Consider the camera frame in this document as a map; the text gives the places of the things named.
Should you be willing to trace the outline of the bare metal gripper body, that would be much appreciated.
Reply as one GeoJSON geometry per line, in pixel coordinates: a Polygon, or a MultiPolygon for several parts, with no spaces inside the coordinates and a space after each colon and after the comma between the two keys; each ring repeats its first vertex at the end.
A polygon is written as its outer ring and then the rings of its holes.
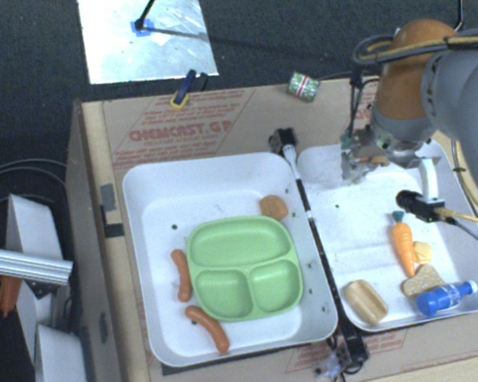
{"type": "Polygon", "coordinates": [[[347,128],[342,135],[344,152],[349,154],[354,164],[368,161],[371,172],[390,164],[409,169],[416,166],[419,157],[417,151],[424,144],[422,141],[409,142],[396,139],[377,124],[352,130],[347,128]]]}

